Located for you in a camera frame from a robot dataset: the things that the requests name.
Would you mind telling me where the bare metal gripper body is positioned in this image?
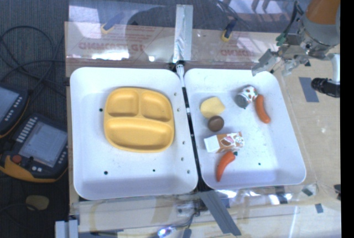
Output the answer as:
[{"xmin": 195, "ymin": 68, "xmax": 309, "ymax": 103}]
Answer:
[{"xmin": 277, "ymin": 33, "xmax": 333, "ymax": 66}]

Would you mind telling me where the small white printed can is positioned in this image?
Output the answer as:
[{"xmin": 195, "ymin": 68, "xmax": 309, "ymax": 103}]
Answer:
[{"xmin": 235, "ymin": 85, "xmax": 259, "ymax": 110}]

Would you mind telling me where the orange sausage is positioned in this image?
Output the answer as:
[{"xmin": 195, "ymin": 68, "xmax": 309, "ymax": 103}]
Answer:
[{"xmin": 254, "ymin": 94, "xmax": 271, "ymax": 125}]

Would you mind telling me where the pale yellow toy bread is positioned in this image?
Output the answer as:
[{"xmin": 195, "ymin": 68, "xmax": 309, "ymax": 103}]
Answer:
[{"xmin": 200, "ymin": 96, "xmax": 226, "ymax": 119}]

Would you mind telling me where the brown round biscuit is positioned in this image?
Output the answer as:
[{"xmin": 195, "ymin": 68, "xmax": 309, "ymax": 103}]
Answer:
[{"xmin": 207, "ymin": 115, "xmax": 225, "ymax": 133}]

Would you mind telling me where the white plastic tray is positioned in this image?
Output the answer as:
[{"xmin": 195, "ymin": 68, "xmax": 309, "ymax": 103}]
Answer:
[
  {"xmin": 184, "ymin": 68, "xmax": 307, "ymax": 191},
  {"xmin": 69, "ymin": 66, "xmax": 199, "ymax": 201}
]

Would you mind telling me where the white and orange carton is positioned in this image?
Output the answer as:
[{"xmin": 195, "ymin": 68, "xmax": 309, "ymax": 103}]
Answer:
[{"xmin": 204, "ymin": 131, "xmax": 246, "ymax": 154}]

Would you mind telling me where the orange carrot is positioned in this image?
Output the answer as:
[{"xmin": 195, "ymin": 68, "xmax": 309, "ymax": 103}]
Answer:
[{"xmin": 216, "ymin": 150, "xmax": 238, "ymax": 183}]

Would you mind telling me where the yellow divided plate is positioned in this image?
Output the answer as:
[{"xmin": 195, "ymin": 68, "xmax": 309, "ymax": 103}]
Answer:
[{"xmin": 103, "ymin": 86, "xmax": 175, "ymax": 153}]

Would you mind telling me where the black cylinder on white bracket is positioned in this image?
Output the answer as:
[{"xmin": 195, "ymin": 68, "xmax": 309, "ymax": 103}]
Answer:
[{"xmin": 310, "ymin": 53, "xmax": 341, "ymax": 98}]

